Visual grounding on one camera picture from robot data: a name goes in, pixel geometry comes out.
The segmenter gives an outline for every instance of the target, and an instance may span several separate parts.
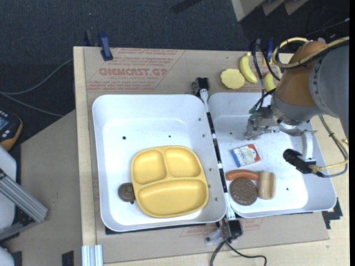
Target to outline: yellow plate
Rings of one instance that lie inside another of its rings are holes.
[[[176,217],[206,205],[209,189],[196,154],[184,146],[161,146],[137,153],[131,177],[139,207],[156,217]]]

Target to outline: table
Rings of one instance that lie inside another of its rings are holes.
[[[87,74],[88,70],[94,70],[90,67],[95,67],[95,60],[92,64],[86,64],[85,66],[85,54],[93,54],[93,56],[100,57],[99,48],[83,48],[74,47],[74,73],[75,73],[75,93],[76,93],[76,116],[77,116],[77,132],[78,132],[78,157],[79,157],[79,177],[80,177],[80,202],[81,202],[81,214],[82,214],[82,241],[83,245],[96,245],[99,242],[97,236],[97,216],[95,215],[94,207],[94,187],[93,187],[93,174],[92,170],[95,167],[92,165],[92,154],[90,153],[90,133],[88,127],[90,127],[90,105],[88,102],[92,101],[100,92],[96,88],[87,90]],[[152,88],[154,93],[184,93],[183,90],[190,84],[188,78],[194,80],[196,76],[216,76],[217,72],[221,69],[227,69],[231,66],[237,66],[237,61],[242,57],[245,52],[210,52],[210,51],[188,51],[188,50],[163,50],[160,51],[160,56],[163,56],[163,61],[166,61],[160,68],[166,69],[166,71],[173,70],[178,62],[185,63],[185,71],[189,73],[186,79],[181,79],[181,82],[169,85],[168,78],[159,79],[155,88]],[[215,70],[213,72],[206,71],[206,64],[201,62],[202,60],[215,61]],[[217,80],[211,78],[210,93],[216,91],[228,91],[223,88]],[[339,121],[332,117],[327,118],[330,126],[340,136],[343,136],[343,132]],[[312,120],[312,124],[318,131],[318,142],[321,145],[323,155],[326,163],[333,163],[341,160],[340,153],[336,152],[335,145],[327,137],[325,130],[322,128],[318,119]],[[314,265],[316,263],[321,265],[347,265],[349,264],[349,181],[348,173],[336,177],[333,179],[333,184],[339,198],[341,208],[343,211],[343,217],[339,221],[332,221],[329,230],[330,240],[322,240],[316,242],[297,243],[288,245],[276,245],[267,246],[262,248],[244,249],[242,251],[245,254],[264,254],[269,264],[271,265]],[[178,255],[174,257],[165,257],[157,259],[145,260],[146,265],[208,265],[211,256],[211,250],[207,253],[193,254],[193,255]],[[239,265],[250,265],[248,259],[241,257],[234,258],[235,255],[230,251],[223,251],[216,258],[216,265],[238,263]],[[139,261],[127,261],[122,263],[106,263],[107,265],[140,265]]]

